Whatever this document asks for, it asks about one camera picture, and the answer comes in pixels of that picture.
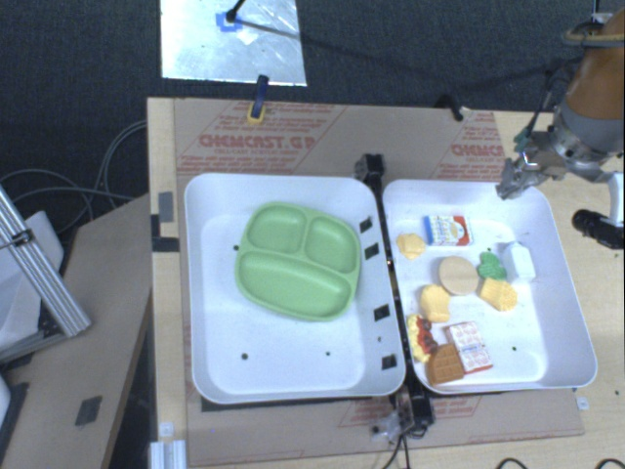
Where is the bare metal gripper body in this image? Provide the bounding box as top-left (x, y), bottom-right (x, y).
top-left (518, 132), bottom-right (606, 181)

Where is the blue white red carton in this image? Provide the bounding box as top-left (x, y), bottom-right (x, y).
top-left (422, 214), bottom-right (475, 247)

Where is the white plastic bottle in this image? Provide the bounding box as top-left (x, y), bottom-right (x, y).
top-left (496, 240), bottom-right (537, 283)

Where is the green toy broccoli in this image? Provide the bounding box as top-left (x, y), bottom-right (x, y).
top-left (476, 250), bottom-right (509, 281)

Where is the tan round biscuit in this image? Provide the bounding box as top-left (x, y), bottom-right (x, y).
top-left (437, 255), bottom-right (480, 297)

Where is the yellow ridged toy food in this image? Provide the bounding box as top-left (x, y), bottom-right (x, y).
top-left (478, 277), bottom-right (519, 313)

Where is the small yellow toy pastry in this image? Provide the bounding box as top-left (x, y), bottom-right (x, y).
top-left (395, 232), bottom-right (427, 261)

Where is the white plastic tray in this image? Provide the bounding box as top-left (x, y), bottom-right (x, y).
top-left (381, 178), bottom-right (599, 396)
top-left (183, 172), bottom-right (408, 405)

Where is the yellow toy bread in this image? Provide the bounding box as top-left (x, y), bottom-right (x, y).
top-left (419, 283), bottom-right (452, 324)

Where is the thin black and white rod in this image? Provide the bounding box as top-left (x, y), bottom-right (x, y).
top-left (369, 173), bottom-right (419, 400)

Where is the white and red packet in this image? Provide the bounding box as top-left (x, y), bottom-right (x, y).
top-left (442, 320), bottom-right (494, 375)

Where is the yellow and red pizza slice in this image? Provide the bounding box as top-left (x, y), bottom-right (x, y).
top-left (405, 313), bottom-right (439, 364)

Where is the brown waffle biscuit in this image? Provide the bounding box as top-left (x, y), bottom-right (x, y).
top-left (425, 343), bottom-right (467, 387)

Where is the brown cardboard board red print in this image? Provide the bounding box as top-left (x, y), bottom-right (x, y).
top-left (172, 97), bottom-right (586, 466)

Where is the green divided plate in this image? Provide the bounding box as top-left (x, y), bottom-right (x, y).
top-left (233, 200), bottom-right (363, 323)

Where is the black cylinder on white bracket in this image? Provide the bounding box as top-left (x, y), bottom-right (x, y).
top-left (571, 170), bottom-right (625, 250)

